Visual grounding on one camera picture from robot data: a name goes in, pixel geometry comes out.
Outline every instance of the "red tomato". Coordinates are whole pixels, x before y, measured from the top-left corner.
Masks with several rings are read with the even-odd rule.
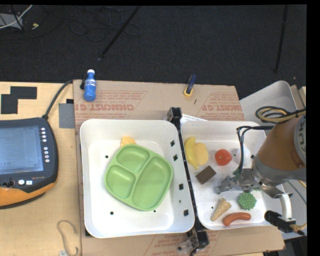
[[[230,163],[230,161],[232,160],[232,155],[231,153],[226,150],[226,149],[220,149],[215,153],[215,160],[216,163],[220,166],[225,166],[227,164]]]

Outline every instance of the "green plate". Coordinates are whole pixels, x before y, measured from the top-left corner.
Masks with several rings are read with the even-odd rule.
[[[158,207],[174,175],[161,155],[137,144],[122,146],[104,174],[106,189],[123,203],[141,210]]]

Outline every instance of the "blue bottle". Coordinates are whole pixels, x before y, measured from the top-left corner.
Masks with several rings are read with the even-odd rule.
[[[97,83],[95,79],[95,71],[93,69],[89,69],[87,71],[87,79],[84,82],[84,96],[83,98],[87,102],[93,102],[96,99],[96,88]]]

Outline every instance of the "toy sausage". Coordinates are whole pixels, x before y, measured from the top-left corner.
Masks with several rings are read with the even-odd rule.
[[[229,215],[224,217],[222,222],[223,222],[223,224],[225,226],[229,226],[234,221],[237,221],[237,220],[248,221],[250,219],[251,219],[250,213],[247,213],[247,212],[234,212],[234,213],[230,213]]]

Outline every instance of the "white container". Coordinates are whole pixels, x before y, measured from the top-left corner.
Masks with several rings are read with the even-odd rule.
[[[121,139],[166,158],[173,167],[170,188],[154,211],[140,211],[114,198],[106,189],[104,174]],[[80,128],[84,223],[96,238],[184,233],[195,221],[179,135],[164,120],[90,119]]]
[[[257,202],[251,210],[243,210],[240,208],[237,199],[243,191],[239,187],[234,187],[220,194],[216,193],[216,188],[225,177],[228,175],[232,177],[233,171],[239,166],[236,153],[237,150],[240,149],[240,142],[237,135],[237,128],[240,126],[258,126],[258,124],[250,121],[187,121],[181,126],[181,135],[184,142],[189,137],[195,137],[195,142],[205,144],[209,153],[209,160],[205,165],[200,166],[199,169],[196,170],[188,163],[188,169],[199,220],[210,230],[270,225],[264,219],[265,212],[267,211],[265,199],[268,197],[265,193],[257,190],[252,191]],[[249,149],[253,155],[256,155],[265,138],[266,135],[263,130],[249,130],[244,135],[244,147]],[[227,165],[220,166],[215,160],[215,153],[220,149],[226,149],[232,155],[232,160]],[[243,168],[251,168],[252,161],[252,159],[249,159]],[[197,180],[196,174],[207,166],[211,166],[216,171],[216,175],[205,184],[201,184]],[[216,221],[211,221],[211,216],[221,198],[225,198],[226,201],[231,203],[232,207]],[[250,213],[251,219],[237,220],[229,226],[224,226],[222,222],[223,218],[228,214],[237,212]]]

